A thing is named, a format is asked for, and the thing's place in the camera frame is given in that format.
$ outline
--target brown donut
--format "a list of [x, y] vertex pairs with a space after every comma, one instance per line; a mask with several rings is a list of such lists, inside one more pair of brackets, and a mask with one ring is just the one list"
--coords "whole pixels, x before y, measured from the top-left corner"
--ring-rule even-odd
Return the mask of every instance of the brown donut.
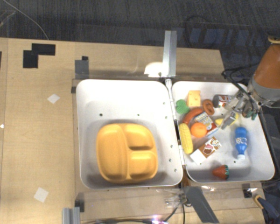
[[208, 115], [213, 115], [215, 113], [214, 104], [213, 104], [213, 102], [210, 99], [205, 99], [202, 102], [202, 106], [203, 106], [204, 111]]

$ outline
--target soda can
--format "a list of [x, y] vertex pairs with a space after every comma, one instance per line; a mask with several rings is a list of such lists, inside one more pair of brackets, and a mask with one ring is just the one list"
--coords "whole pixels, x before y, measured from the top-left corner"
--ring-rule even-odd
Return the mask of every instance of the soda can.
[[226, 103], [231, 101], [231, 96], [229, 95], [215, 95], [213, 98], [214, 108], [225, 107]]

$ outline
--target blue bottle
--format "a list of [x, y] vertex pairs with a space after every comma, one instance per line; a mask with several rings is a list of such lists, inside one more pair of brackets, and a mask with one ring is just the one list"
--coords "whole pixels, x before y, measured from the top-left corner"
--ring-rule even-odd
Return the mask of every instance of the blue bottle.
[[238, 159], [245, 159], [245, 150], [247, 149], [247, 130], [244, 127], [238, 127], [235, 130], [235, 148], [238, 151]]

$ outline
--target sausage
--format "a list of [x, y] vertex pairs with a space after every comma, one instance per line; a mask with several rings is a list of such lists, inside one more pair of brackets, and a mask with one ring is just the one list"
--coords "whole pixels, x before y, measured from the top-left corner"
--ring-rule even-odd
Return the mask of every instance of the sausage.
[[210, 99], [205, 99], [202, 102], [202, 106], [203, 106], [204, 111], [208, 115], [213, 115], [215, 113], [214, 104], [213, 104], [213, 102]]
[[194, 108], [189, 113], [186, 114], [186, 116], [183, 118], [182, 122], [186, 125], [189, 124], [191, 119], [193, 119], [195, 116], [201, 114], [203, 112], [202, 108]]

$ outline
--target chocolate milk carton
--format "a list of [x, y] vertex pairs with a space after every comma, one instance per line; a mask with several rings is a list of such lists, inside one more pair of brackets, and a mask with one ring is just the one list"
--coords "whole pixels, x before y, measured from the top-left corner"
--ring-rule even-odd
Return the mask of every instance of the chocolate milk carton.
[[190, 158], [197, 164], [201, 164], [205, 161], [210, 155], [216, 152], [222, 145], [215, 138], [212, 137], [209, 141], [203, 144], [198, 148], [194, 153], [190, 155]]

